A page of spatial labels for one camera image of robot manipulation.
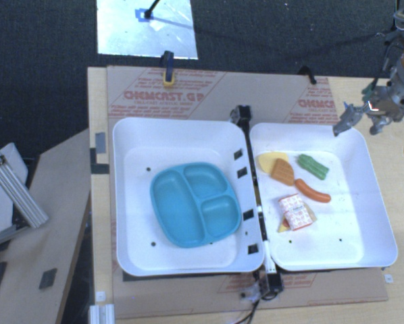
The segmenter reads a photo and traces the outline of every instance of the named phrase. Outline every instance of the shiny metal sheet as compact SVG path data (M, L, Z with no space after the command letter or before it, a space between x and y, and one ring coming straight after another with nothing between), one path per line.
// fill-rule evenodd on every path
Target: shiny metal sheet
M97 0L100 54L197 59L190 0L161 0L146 20L154 0Z

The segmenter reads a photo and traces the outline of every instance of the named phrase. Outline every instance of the blue tray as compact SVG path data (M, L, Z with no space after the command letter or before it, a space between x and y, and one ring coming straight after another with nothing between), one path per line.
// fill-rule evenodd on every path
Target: blue tray
M235 232L241 210L224 174L210 163L177 165L151 182L151 201L165 235L180 247L197 247Z

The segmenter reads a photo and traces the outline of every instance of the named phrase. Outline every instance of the pickle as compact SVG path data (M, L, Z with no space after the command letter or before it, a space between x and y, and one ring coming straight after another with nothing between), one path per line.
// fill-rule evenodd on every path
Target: pickle
M330 170L329 168L315 161L313 157L304 154L298 156L298 164L321 180L325 180L326 174Z

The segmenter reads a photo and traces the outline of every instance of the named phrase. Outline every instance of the black pole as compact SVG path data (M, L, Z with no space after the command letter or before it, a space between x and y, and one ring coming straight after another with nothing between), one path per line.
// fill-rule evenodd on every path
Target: black pole
M143 16L145 17L145 19L151 18L151 14L153 13L153 9L154 9L155 6L159 3L159 1L160 1L160 0L155 0L155 1L153 2L153 4L151 5L151 7L150 7L149 9L147 9L147 10L144 12Z

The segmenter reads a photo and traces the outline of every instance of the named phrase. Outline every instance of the hot dog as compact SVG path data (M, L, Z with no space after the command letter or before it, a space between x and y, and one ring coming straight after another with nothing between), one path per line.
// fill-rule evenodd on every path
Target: hot dog
M331 196L329 194L315 191L313 188L307 185L303 179L296 179L295 186L300 190L301 193L303 193L310 199L316 200L321 203L328 203L331 201Z

